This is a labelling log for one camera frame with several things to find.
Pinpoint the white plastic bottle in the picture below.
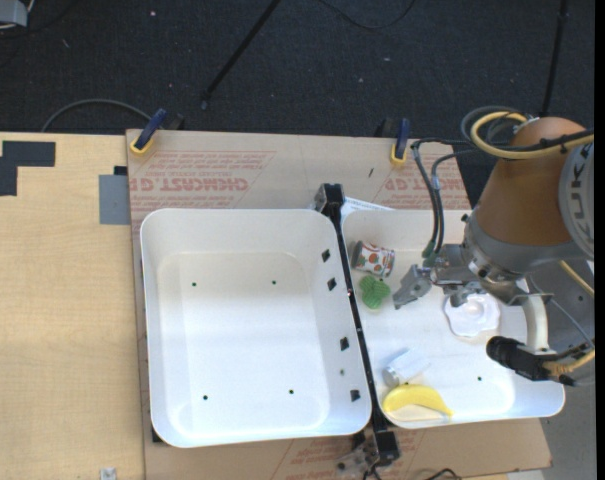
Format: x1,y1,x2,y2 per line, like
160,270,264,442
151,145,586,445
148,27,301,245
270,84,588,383
381,347,432,389

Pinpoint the white can with fruit print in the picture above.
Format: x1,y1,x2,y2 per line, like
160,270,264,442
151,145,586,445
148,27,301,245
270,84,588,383
350,240,397,278

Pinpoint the thin black rod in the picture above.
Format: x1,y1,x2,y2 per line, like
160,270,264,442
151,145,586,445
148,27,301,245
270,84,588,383
330,202,389,439

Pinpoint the green toy broccoli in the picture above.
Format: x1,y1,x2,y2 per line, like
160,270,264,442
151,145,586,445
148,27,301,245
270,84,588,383
358,274,390,311

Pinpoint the black cylinder on white bracket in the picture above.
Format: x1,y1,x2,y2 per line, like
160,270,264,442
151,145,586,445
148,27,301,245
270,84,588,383
485,291,559,383

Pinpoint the brown cardboard board red print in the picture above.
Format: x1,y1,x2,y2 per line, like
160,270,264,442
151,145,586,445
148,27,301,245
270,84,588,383
125,128,554,480

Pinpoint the yellow banana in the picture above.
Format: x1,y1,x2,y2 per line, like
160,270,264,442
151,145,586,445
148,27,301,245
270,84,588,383
381,383,455,419

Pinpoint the black block with wires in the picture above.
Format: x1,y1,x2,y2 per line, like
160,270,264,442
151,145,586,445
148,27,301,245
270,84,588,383
373,429,402,465
313,182,346,217

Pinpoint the white toy fried egg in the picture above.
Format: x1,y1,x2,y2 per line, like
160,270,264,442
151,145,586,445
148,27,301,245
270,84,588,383
442,292,502,339

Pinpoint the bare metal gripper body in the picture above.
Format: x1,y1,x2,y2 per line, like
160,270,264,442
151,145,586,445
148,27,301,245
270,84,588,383
430,243,509,298

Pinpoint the white plastic tray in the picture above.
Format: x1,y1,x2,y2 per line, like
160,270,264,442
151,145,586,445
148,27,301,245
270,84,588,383
341,209,567,430
139,207,374,449

